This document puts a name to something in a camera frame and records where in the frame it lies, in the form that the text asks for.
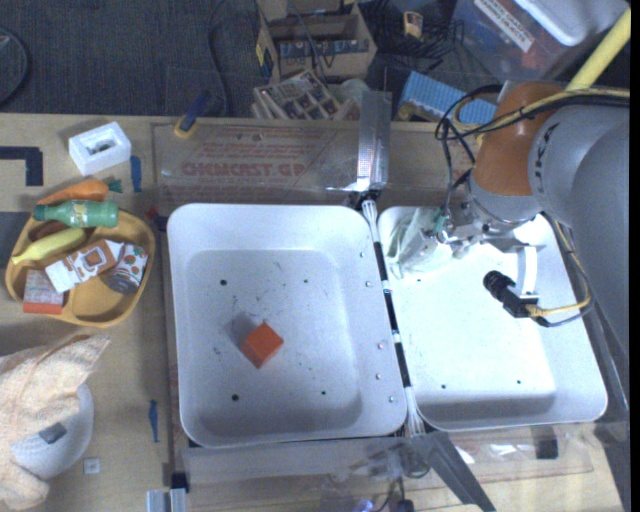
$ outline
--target white sink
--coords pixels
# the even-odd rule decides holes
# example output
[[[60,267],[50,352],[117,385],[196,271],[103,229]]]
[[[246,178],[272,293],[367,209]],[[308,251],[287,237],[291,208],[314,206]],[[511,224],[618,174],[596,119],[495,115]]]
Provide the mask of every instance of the white sink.
[[[180,415],[207,446],[382,436],[406,416],[365,219],[341,206],[192,204],[168,224]],[[238,345],[284,339],[256,369]]]
[[[415,208],[394,207],[379,218],[383,246]],[[536,291],[542,307],[575,304],[553,231],[544,218],[516,229],[538,252]],[[390,272],[393,302],[411,382],[422,416],[440,430],[474,430],[590,422],[607,406],[607,393],[582,320],[544,328],[507,313],[483,286],[498,270],[514,281],[515,253],[475,245],[423,273]],[[551,321],[560,318],[550,317]]]

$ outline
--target yellow plastic bowl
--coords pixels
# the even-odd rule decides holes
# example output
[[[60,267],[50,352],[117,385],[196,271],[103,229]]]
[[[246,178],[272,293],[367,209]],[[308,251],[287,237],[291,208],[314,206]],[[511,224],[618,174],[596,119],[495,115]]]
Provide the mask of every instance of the yellow plastic bowl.
[[[44,222],[39,222],[31,217],[20,233],[20,237],[11,254],[22,253],[31,243],[29,233],[42,224]],[[116,242],[133,243],[147,251],[149,258],[137,292],[131,295],[118,293],[109,288],[100,276],[96,276],[66,293],[61,315],[46,316],[71,324],[104,328],[121,322],[136,307],[149,280],[153,260],[155,259],[156,242],[153,231],[138,217],[120,210],[118,225],[115,228],[98,227],[91,230],[85,245],[89,245],[101,238],[108,238]],[[5,283],[9,294],[17,302],[21,303],[24,296],[27,270],[44,269],[63,255],[64,253],[57,254],[41,261],[23,261],[17,265],[14,265],[10,260],[5,273]]]

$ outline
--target wooden table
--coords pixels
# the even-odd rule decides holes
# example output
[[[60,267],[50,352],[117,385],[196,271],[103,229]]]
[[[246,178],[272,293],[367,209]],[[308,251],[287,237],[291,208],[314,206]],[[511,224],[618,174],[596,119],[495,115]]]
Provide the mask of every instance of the wooden table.
[[[133,154],[141,159],[142,192],[133,191],[128,163],[103,171],[97,177],[122,180],[124,193],[116,199],[121,207],[132,213],[142,216],[157,204],[152,126],[171,124],[174,120],[2,114],[0,146],[39,147],[44,154],[44,186],[25,186],[24,162],[0,160],[0,212],[31,211],[37,199],[48,191],[79,180],[81,175],[68,154],[68,138],[111,121],[120,124],[132,142]],[[217,125],[256,123],[253,120],[236,119],[206,122]],[[394,136],[402,138],[403,134],[415,131],[415,123],[413,125],[410,129],[395,125]],[[424,128],[427,132],[430,129],[432,127]],[[432,162],[432,168],[440,169],[439,174],[427,174],[422,179],[433,180],[433,186],[442,189],[446,177],[440,153],[429,154],[433,147],[428,144],[416,144],[412,148],[412,152],[402,152],[406,156],[395,158],[418,158]],[[158,258],[135,311],[121,324],[108,329],[111,345],[88,380],[95,403],[95,424],[93,438],[84,457],[99,457],[101,472],[84,475],[82,461],[79,461],[51,482],[47,502],[34,510],[143,511],[147,490],[168,489],[173,451],[169,442],[171,404],[162,270],[162,259]],[[4,287],[0,291],[0,302],[0,355],[58,342],[78,332],[96,332],[91,328],[23,314],[20,304],[11,300]],[[159,443],[153,441],[147,417],[151,400],[156,400],[158,406]],[[591,471],[499,481],[486,483],[483,487],[500,511],[620,511],[620,500],[604,451],[588,432],[586,439],[584,450],[590,458]],[[472,506],[455,506],[459,502],[448,489],[443,488],[419,491],[409,497],[414,500],[416,510],[440,507],[460,512],[478,510]],[[282,507],[265,506],[260,509],[275,511],[282,510]],[[304,506],[290,505],[287,510],[304,510]]]

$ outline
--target orange cube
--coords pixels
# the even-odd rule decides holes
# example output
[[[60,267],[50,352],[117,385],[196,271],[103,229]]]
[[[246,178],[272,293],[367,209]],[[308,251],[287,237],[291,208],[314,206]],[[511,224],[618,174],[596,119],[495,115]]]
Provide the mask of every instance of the orange cube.
[[[284,340],[269,324],[262,322],[244,339],[240,350],[256,368],[260,368],[280,350],[283,343]]]

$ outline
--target cardboard box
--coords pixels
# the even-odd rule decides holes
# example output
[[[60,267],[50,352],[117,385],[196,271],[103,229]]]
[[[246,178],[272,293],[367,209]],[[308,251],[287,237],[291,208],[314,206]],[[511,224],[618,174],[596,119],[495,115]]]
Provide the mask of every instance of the cardboard box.
[[[342,7],[340,0],[291,0],[295,9],[291,8],[290,0],[257,0],[258,7],[267,22],[286,18],[295,14],[331,13]]]
[[[279,83],[306,70],[324,71],[332,82],[366,77],[378,49],[357,4],[350,15],[307,16],[305,23],[315,52],[297,17],[271,24],[261,17],[256,53],[265,78]]]

